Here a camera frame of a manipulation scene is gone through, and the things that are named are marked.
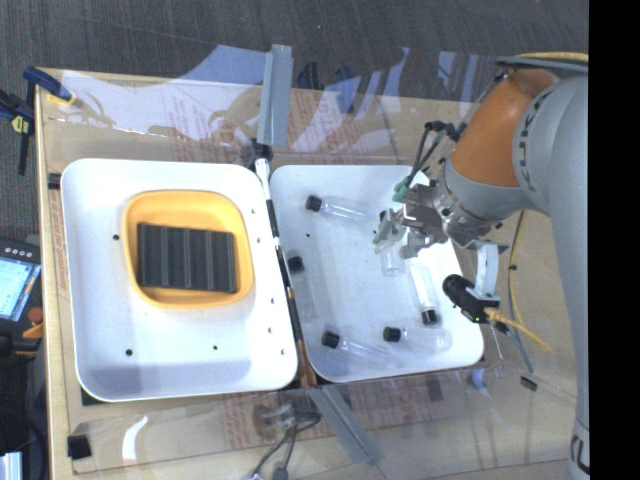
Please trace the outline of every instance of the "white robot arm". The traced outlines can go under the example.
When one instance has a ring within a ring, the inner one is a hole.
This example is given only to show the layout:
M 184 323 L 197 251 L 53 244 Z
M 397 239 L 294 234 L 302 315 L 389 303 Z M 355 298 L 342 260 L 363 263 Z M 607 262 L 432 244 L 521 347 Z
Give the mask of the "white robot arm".
M 404 204 L 388 219 L 409 228 L 405 256 L 410 257 L 447 238 L 459 247 L 480 250 L 481 237 L 519 210 L 549 216 L 577 369 L 576 420 L 567 478 L 584 480 L 590 478 L 588 71 L 580 66 L 560 79 L 552 70 L 540 67 L 544 62 L 519 59 L 516 64 L 510 74 L 502 74 L 468 125 L 453 137 L 455 148 L 437 178 L 429 186 L 410 187 L 413 176 L 409 176 L 396 187 L 396 193 L 402 194 L 397 200 Z M 389 222 L 383 224 L 381 231 L 389 229 Z

